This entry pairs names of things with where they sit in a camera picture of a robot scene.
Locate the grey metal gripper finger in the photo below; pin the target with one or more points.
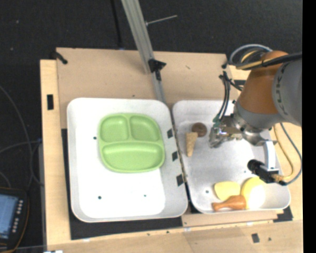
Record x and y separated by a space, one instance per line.
213 142
222 140

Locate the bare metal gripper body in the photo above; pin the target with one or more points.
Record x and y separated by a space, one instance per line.
233 132

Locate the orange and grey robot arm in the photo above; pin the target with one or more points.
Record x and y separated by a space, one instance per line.
263 88

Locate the brown round ball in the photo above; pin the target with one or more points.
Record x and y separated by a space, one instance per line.
199 128

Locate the beige ice cream cone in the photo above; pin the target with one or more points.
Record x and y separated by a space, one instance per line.
190 142

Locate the white plastic tray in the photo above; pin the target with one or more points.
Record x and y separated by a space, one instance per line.
221 165
121 194

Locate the thin black and white rod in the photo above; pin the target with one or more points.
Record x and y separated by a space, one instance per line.
179 151

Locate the yellow flat potato slice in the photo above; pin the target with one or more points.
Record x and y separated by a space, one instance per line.
226 190

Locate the yellow and white round wedge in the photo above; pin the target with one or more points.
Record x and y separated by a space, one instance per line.
254 194

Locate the brown chicken drumstick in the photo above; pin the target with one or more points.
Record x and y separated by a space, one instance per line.
233 203

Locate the green divided plate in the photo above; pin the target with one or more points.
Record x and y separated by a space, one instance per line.
131 154

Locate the brown cardboard board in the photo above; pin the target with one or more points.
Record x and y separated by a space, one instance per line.
108 75

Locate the black cylinder on white bracket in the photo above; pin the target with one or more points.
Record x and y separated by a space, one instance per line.
264 171

